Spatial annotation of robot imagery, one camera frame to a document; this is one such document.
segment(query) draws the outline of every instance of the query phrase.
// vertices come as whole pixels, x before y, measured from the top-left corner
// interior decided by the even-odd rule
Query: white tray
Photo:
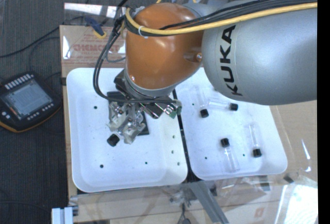
[[[116,91],[113,80],[121,70],[101,70],[103,93]],[[183,182],[188,169],[178,120],[166,114],[159,119],[146,115],[149,135],[137,136],[131,145],[120,140],[111,147],[107,143],[111,135],[106,125],[108,101],[95,93],[93,71],[76,68],[67,76],[75,185],[89,193]]]
[[[216,97],[220,101],[238,104],[237,111],[207,108],[209,116],[201,118],[197,91],[205,98]],[[182,121],[186,136],[192,171],[203,180],[233,177],[280,174],[287,168],[287,157],[269,106],[230,100],[218,93],[201,68],[191,78],[176,87],[177,97],[183,103]],[[253,142],[249,124],[258,128],[256,142],[261,157],[252,156]],[[228,138],[230,148],[237,159],[239,170],[231,171],[230,164],[220,144]]]

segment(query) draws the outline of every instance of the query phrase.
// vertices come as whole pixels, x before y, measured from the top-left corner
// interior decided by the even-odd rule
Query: black cap
[[[207,111],[207,109],[202,109],[200,111],[200,113],[201,113],[202,118],[208,117],[208,111]]]
[[[238,105],[236,103],[230,103],[229,109],[231,111],[237,111],[238,110]]]
[[[115,134],[112,134],[108,139],[107,142],[110,144],[112,147],[116,146],[116,144],[119,142],[119,137]]]
[[[260,157],[261,156],[261,151],[259,148],[253,149],[253,157]]]
[[[223,148],[228,147],[230,145],[228,138],[223,138],[223,139],[220,140],[220,142],[221,142],[221,146]]]

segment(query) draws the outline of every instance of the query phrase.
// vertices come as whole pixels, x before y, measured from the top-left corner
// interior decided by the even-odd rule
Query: metal bracket
[[[73,208],[52,209],[52,224],[73,224]]]

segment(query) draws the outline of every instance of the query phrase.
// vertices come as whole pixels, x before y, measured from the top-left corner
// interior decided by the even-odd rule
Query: small vial
[[[200,87],[195,86],[194,92],[196,93],[197,107],[199,109],[201,117],[202,118],[208,117],[208,111],[207,111],[208,101],[205,97],[203,90]]]
[[[249,124],[250,138],[252,140],[252,154],[253,157],[260,157],[262,155],[260,145],[257,140],[257,125],[255,123]]]
[[[240,169],[236,156],[234,155],[228,138],[223,138],[220,140],[221,146],[224,148],[224,153],[228,160],[229,171],[236,172]]]
[[[230,111],[238,110],[238,105],[236,103],[227,102],[224,100],[220,100],[218,98],[209,98],[208,104],[210,106],[214,106],[222,109],[228,109]]]

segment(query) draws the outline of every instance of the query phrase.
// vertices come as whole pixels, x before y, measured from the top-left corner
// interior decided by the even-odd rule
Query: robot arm
[[[220,9],[157,3],[133,16],[127,9],[125,23],[126,65],[114,80],[125,104],[109,105],[109,127],[126,143],[144,128],[141,112],[179,114],[180,102],[169,95],[201,66],[230,99],[317,99],[317,0],[247,0]]]
[[[129,31],[125,78],[142,95],[160,97],[168,95],[203,64],[214,88],[234,100],[262,105],[314,100],[317,7],[315,0],[302,1],[306,0],[229,3],[221,10],[240,6],[234,9],[236,14],[253,7],[264,12],[264,7],[286,8],[286,3],[298,3],[293,6],[299,9],[178,35],[146,38]],[[135,22],[143,26],[140,30],[159,29],[203,17],[212,9],[214,13],[214,7],[202,4],[154,4],[140,11]]]

